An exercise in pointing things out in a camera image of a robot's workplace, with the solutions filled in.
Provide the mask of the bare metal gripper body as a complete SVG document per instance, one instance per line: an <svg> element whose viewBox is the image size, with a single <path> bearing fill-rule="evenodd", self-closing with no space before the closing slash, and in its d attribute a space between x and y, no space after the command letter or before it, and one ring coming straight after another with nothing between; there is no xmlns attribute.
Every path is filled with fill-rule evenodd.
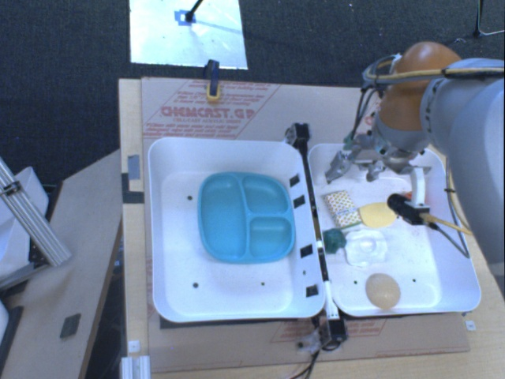
<svg viewBox="0 0 505 379"><path fill-rule="evenodd" d="M411 161L417 157L416 152L403 151L390 144L356 143L353 144L349 158L352 164L367 173L367 165L382 161L385 170L396 174L408 174L412 168Z"/></svg>

